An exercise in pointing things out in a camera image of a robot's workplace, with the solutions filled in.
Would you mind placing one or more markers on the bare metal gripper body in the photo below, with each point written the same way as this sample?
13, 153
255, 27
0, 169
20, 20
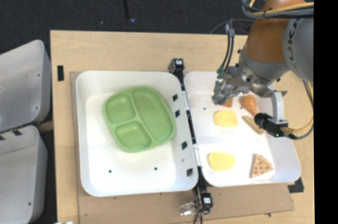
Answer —
245, 83

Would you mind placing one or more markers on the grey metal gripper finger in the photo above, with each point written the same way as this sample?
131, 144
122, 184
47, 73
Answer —
227, 93
217, 94

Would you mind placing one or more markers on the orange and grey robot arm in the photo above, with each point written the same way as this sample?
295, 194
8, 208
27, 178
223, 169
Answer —
266, 38

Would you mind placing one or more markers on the orange toy wedge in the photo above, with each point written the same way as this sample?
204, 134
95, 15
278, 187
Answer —
228, 103

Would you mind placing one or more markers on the orange toy chicken drumstick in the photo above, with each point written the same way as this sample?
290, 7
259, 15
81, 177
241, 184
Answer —
249, 102

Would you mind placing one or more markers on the yellow toy slice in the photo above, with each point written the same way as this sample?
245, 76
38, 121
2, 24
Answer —
221, 161
225, 118

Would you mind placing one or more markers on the thin black and white rod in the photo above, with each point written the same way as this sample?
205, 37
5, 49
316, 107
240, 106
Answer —
190, 122

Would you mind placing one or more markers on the white plastic tray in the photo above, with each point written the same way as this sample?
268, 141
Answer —
132, 172
237, 143

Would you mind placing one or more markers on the green divided plate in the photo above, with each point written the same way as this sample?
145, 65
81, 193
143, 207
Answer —
140, 118

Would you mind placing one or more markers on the toy pizza slice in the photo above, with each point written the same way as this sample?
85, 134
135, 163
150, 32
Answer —
260, 167

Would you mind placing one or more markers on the black cylinder on white bracket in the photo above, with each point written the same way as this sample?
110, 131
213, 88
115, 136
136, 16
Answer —
269, 122

